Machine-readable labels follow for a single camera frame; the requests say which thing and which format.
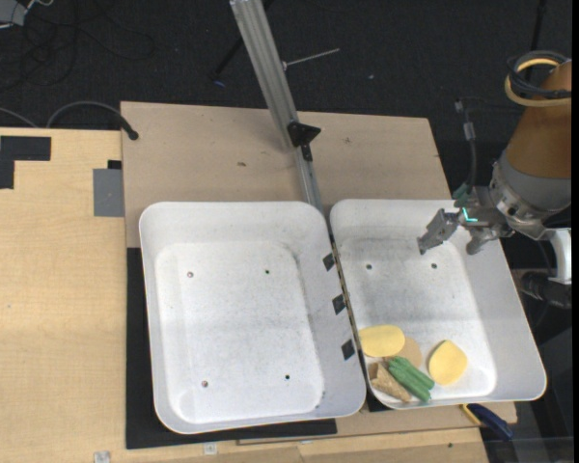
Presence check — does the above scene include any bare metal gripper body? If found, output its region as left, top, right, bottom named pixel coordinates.
left=455, top=185, right=547, bottom=241

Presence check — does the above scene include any white plastic tray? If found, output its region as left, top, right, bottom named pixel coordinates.
left=138, top=200, right=369, bottom=436
left=328, top=198, right=548, bottom=411

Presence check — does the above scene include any yellow oval potato slice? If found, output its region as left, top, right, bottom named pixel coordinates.
left=358, top=324, right=407, bottom=359

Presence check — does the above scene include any brown round biscuit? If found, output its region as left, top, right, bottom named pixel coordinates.
left=396, top=337, right=424, bottom=369

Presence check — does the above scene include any yellow pointed potato slice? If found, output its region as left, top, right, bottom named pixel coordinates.
left=427, top=339, right=470, bottom=387

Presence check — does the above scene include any green beans bundle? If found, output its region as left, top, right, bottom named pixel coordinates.
left=386, top=355, right=436, bottom=403

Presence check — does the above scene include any tan bread wedge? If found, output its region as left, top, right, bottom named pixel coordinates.
left=367, top=362, right=413, bottom=404

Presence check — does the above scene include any brown flat board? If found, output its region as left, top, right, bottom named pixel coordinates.
left=120, top=101, right=520, bottom=447

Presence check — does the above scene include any black cylinder on white bracket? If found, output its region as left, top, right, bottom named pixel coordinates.
left=519, top=227, right=572, bottom=311

